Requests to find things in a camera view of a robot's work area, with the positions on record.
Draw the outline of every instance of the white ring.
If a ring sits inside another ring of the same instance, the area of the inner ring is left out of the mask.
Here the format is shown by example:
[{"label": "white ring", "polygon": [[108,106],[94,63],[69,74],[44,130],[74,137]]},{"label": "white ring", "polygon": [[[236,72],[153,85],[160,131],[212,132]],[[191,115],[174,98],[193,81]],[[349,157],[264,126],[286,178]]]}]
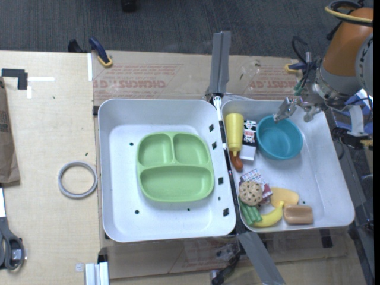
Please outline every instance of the white ring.
[{"label": "white ring", "polygon": [[[70,167],[85,167],[87,170],[89,170],[91,172],[91,174],[93,175],[93,178],[94,178],[94,183],[92,185],[92,187],[84,192],[84,193],[79,193],[79,194],[76,194],[76,193],[72,193],[68,190],[66,190],[62,184],[62,175],[65,173],[65,171],[67,169],[69,169]],[[95,188],[96,188],[96,185],[97,185],[97,174],[96,174],[96,170],[95,168],[90,165],[89,163],[85,162],[85,161],[80,161],[80,160],[74,160],[74,161],[71,161],[67,164],[65,164],[59,171],[59,174],[58,174],[58,187],[59,187],[59,190],[61,190],[61,192],[67,196],[67,197],[70,197],[70,198],[84,198],[88,195],[90,195],[92,192],[94,192]]]}]

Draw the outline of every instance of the scissors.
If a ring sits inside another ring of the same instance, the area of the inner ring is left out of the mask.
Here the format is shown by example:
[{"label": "scissors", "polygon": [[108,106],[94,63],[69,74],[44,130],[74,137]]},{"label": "scissors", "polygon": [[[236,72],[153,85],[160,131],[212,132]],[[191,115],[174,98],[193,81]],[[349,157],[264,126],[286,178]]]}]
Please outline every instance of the scissors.
[{"label": "scissors", "polygon": [[10,231],[8,225],[4,193],[0,183],[0,266],[4,264],[5,268],[14,270],[23,264],[24,259],[24,245],[21,239]]}]

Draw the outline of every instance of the brown paper bag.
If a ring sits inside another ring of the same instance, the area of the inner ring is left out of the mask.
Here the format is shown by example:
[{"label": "brown paper bag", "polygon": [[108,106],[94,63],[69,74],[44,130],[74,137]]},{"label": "brown paper bag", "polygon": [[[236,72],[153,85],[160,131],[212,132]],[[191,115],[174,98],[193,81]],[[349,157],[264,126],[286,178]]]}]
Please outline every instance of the brown paper bag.
[{"label": "brown paper bag", "polygon": [[0,183],[11,183],[19,179],[5,83],[0,77]]}]

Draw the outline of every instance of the white plastic tray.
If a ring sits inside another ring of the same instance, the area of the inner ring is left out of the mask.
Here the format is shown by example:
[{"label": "white plastic tray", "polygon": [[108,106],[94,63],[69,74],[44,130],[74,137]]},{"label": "white plastic tray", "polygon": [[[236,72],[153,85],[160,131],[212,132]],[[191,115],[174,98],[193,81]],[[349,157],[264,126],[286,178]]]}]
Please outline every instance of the white plastic tray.
[{"label": "white plastic tray", "polygon": [[[281,101],[230,100],[223,105],[222,113],[241,113],[245,119],[259,122],[277,112]],[[258,169],[270,186],[287,188],[300,196],[299,204],[313,209],[314,224],[288,225],[283,219],[273,227],[249,227],[255,232],[279,232],[309,228],[343,227],[354,219],[354,206],[335,151],[330,129],[324,113],[315,115],[305,123],[304,111],[298,108],[290,117],[303,135],[301,153],[290,160],[270,160],[256,150],[254,161],[243,161],[241,172],[233,169],[238,188],[240,177]],[[260,212],[273,210],[270,204],[260,206]]]},{"label": "white plastic tray", "polygon": [[[98,120],[103,228],[111,239],[200,238],[228,235],[234,229],[236,213],[219,120],[211,104],[203,100],[110,99],[100,106]],[[214,168],[214,189],[208,197],[165,203],[141,192],[137,145],[147,134],[160,131],[197,134],[207,143]]]}]

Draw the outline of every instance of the green vegetable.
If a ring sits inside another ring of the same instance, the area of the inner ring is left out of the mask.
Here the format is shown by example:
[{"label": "green vegetable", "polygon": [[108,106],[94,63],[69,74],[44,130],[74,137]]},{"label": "green vegetable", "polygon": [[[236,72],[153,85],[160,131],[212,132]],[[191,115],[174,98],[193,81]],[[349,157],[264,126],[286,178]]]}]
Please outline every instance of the green vegetable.
[{"label": "green vegetable", "polygon": [[244,204],[239,198],[240,210],[245,218],[248,225],[253,226],[253,223],[257,221],[262,221],[260,212],[257,210],[256,206],[249,206]]}]

